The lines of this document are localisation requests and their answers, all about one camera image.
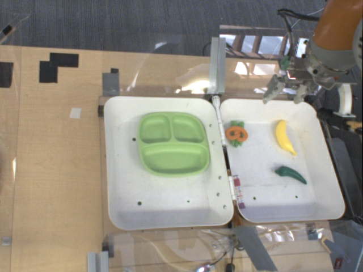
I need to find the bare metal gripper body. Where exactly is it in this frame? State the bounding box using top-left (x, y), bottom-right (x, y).
top-left (285, 56), bottom-right (351, 94)

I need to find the yellow banana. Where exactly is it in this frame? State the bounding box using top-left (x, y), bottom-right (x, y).
top-left (275, 120), bottom-right (298, 156)

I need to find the thin black and white rod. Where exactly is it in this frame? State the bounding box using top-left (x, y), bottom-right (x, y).
top-left (212, 95), bottom-right (238, 202)

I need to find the orange pretzel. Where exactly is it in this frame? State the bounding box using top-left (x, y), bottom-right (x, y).
top-left (225, 125), bottom-right (249, 142)

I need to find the dark green pepper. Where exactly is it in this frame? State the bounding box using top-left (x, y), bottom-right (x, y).
top-left (274, 165), bottom-right (308, 185)

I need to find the white and pink packet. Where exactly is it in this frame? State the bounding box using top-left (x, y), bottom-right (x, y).
top-left (232, 175), bottom-right (246, 209)

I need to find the white plastic tray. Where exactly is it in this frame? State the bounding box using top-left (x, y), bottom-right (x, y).
top-left (220, 98), bottom-right (346, 224)
top-left (103, 96), bottom-right (235, 231)

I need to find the green divided plate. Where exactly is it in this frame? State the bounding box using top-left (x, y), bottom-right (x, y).
top-left (137, 111), bottom-right (211, 177)

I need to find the black cylinder on white bracket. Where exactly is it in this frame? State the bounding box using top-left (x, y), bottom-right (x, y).
top-left (316, 83), bottom-right (357, 124)

